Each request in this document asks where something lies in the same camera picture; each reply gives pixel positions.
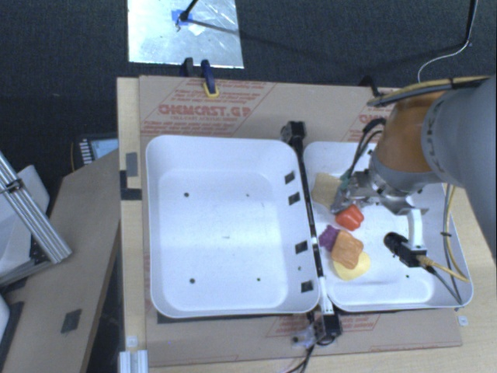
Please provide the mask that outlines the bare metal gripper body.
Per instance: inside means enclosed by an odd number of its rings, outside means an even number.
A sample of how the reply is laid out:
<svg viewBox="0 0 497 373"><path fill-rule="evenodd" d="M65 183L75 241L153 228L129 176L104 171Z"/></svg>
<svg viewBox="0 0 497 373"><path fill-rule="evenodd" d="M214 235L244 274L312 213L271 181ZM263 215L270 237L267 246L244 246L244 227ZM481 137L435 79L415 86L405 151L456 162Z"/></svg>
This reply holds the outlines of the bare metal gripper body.
<svg viewBox="0 0 497 373"><path fill-rule="evenodd" d="M418 189L418 173L365 169L352 175L343 204L380 204L395 215L407 215L414 208L408 198Z"/></svg>

